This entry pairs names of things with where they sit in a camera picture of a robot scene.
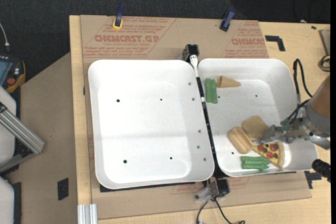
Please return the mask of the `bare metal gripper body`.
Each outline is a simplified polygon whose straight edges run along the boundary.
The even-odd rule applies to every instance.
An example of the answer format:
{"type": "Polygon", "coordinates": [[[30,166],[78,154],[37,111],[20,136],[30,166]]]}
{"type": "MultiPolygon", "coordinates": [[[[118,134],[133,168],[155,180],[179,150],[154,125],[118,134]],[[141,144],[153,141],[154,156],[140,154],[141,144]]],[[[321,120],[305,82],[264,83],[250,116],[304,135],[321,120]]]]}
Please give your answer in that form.
{"type": "Polygon", "coordinates": [[[286,134],[303,133],[311,137],[317,132],[315,126],[311,123],[311,121],[308,118],[304,117],[284,120],[281,123],[281,127],[283,136],[285,136],[286,134]]]}

